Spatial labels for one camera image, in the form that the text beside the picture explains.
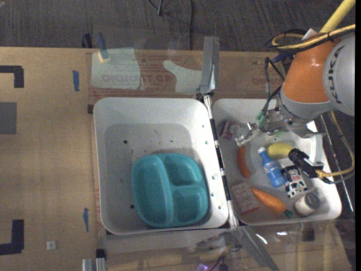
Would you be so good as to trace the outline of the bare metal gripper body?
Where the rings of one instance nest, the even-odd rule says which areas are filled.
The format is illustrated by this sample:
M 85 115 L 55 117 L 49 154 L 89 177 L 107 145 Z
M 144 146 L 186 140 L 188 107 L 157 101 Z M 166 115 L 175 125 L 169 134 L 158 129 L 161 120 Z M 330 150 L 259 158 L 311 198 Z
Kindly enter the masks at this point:
M 258 129 L 264 133 L 288 131 L 292 125 L 292 118 L 280 108 L 261 110 L 258 113 Z

